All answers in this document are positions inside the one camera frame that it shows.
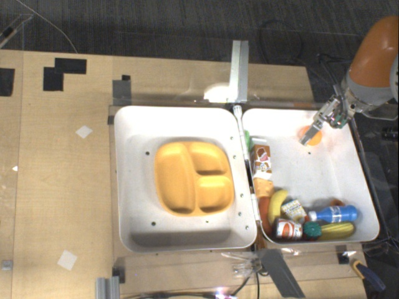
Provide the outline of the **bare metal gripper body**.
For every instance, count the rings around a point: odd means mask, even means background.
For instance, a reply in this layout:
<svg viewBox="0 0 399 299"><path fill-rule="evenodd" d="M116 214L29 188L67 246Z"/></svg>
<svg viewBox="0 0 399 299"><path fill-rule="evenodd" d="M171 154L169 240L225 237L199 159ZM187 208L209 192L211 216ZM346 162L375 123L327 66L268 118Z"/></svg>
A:
<svg viewBox="0 0 399 299"><path fill-rule="evenodd" d="M342 129L355 114L356 104L349 88L334 86L335 95L314 115L312 126L321 129L324 123L335 129Z"/></svg>

